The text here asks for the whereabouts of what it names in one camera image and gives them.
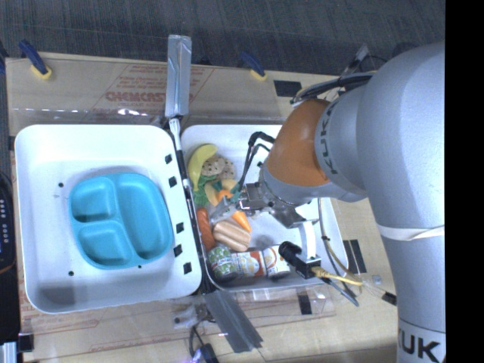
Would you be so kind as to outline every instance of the green can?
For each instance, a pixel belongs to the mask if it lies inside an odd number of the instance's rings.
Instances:
[[[217,281],[228,282],[237,278],[237,268],[228,247],[214,247],[209,251],[208,257]]]

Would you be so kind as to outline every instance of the yellow clamp tip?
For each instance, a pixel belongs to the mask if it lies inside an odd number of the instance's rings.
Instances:
[[[33,73],[34,73],[36,76],[38,76],[40,79],[43,79],[43,80],[45,80],[45,81],[46,81],[47,79],[49,79],[49,78],[51,77],[51,75],[52,75],[52,69],[51,69],[49,66],[45,66],[45,68],[47,69],[47,73],[42,74],[40,71],[38,71],[38,70],[36,69],[36,67],[35,67],[33,64],[31,64],[31,65],[30,65],[30,70],[31,70],[31,71],[32,71],[32,72],[33,72]]]
[[[264,74],[263,76],[261,76],[255,70],[251,70],[250,75],[253,76],[255,79],[258,79],[261,82],[264,82],[267,79],[267,74]]]

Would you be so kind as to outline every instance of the can label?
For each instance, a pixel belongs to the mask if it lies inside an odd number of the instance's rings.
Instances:
[[[261,251],[233,253],[232,259],[240,277],[259,277],[266,273],[264,257]]]
[[[262,251],[267,277],[277,279],[290,273],[289,264],[279,254],[279,245],[274,245]]]
[[[217,281],[230,281],[237,277],[237,269],[227,247],[214,247],[208,257]]]

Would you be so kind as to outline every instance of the white tray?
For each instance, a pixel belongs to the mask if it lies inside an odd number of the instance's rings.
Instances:
[[[15,157],[26,294],[38,310],[60,313],[172,299],[199,287],[200,263],[175,149],[162,129],[29,126],[15,139]],[[172,221],[172,248],[181,245],[182,252],[175,256],[170,250],[140,268],[95,268],[76,247],[68,197],[85,178],[125,171],[158,185]]]
[[[220,154],[231,160],[236,168],[236,179],[240,178],[244,168],[244,161],[247,155],[248,141],[254,132],[264,132],[272,137],[276,137],[281,126],[274,125],[196,125],[190,126],[183,131],[181,135],[181,145],[184,149],[185,162],[188,163],[192,153],[202,144],[214,144],[218,147],[217,154]],[[267,152],[259,149],[255,155],[252,166],[250,167],[246,182],[253,183],[258,180],[259,167],[257,163],[263,162],[267,157]],[[318,218],[318,201],[313,200],[297,209],[298,213],[306,219]],[[281,223],[277,222],[268,213],[261,213],[256,219],[249,218],[252,231],[250,246],[256,249],[264,249],[271,245],[281,244],[289,240],[298,246],[302,245],[299,229],[286,229]],[[323,202],[323,224],[327,236],[331,238],[331,247],[347,267],[348,259],[343,246],[340,229],[334,215],[333,205],[330,199],[325,198]],[[322,258],[321,266],[328,271],[334,272],[333,266],[327,257],[323,241],[321,239],[321,230],[319,225],[315,225],[316,234],[316,252]],[[344,275],[344,271],[338,268],[338,271]],[[321,284],[318,278],[304,280],[296,272],[292,272],[280,280],[273,281],[268,278],[251,278],[239,279],[228,283],[213,283],[220,289],[230,291],[257,290],[269,288],[288,288],[299,287],[309,284]]]

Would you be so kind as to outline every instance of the sink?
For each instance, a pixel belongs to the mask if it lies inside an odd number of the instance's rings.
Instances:
[[[15,160],[25,288],[39,311],[174,299],[199,287],[190,214],[165,131],[134,125],[28,126],[15,139]],[[140,179],[156,190],[140,186]],[[148,209],[159,206],[157,192],[168,213],[161,219],[169,225],[163,229],[166,243],[140,236],[146,215],[125,208],[141,200],[150,201]],[[143,211],[150,219],[157,216]]]

